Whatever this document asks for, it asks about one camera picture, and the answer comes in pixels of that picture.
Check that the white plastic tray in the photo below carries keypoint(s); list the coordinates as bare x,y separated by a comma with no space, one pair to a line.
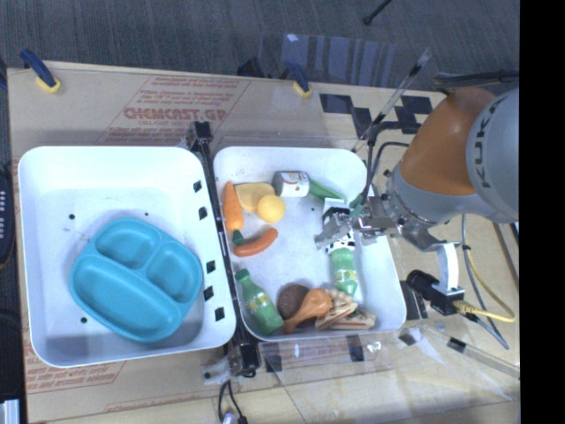
110,170
296,254

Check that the brown cardboard board red print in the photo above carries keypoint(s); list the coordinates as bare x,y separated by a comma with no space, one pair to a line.
132,108

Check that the white can with red print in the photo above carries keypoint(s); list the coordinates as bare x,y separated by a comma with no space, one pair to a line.
292,184

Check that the green pepper-shaped toy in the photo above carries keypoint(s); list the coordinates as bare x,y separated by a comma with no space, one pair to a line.
324,190

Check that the white cow print carton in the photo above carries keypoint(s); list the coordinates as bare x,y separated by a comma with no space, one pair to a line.
343,242

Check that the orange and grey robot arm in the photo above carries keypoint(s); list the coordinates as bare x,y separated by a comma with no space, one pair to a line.
441,157

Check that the green bottle with yellow label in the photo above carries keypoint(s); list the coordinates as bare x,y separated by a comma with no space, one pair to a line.
260,305
345,272

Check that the orange carrot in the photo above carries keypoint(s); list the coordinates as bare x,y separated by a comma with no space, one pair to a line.
231,210

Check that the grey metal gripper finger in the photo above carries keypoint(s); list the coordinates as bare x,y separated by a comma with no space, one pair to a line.
339,215
330,236

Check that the orange sausage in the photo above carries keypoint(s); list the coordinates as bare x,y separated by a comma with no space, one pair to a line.
256,243

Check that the orange chicken drumstick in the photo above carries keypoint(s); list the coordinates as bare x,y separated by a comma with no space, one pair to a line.
313,305

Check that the yellow lemon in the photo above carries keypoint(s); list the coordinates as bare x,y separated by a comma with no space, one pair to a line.
271,209

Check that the blue divided plate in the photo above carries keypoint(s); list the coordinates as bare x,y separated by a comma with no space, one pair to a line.
132,281

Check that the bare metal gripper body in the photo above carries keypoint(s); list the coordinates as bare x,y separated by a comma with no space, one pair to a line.
375,223

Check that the tan bread slice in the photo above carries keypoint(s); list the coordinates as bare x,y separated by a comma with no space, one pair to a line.
342,305

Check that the pizza slice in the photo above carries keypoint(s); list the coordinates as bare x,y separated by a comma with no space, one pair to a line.
357,320

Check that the brown round biscuit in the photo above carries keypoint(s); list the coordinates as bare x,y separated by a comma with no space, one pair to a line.
291,300

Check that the black cylinder on white bracket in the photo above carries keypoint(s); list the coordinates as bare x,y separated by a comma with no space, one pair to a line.
448,276

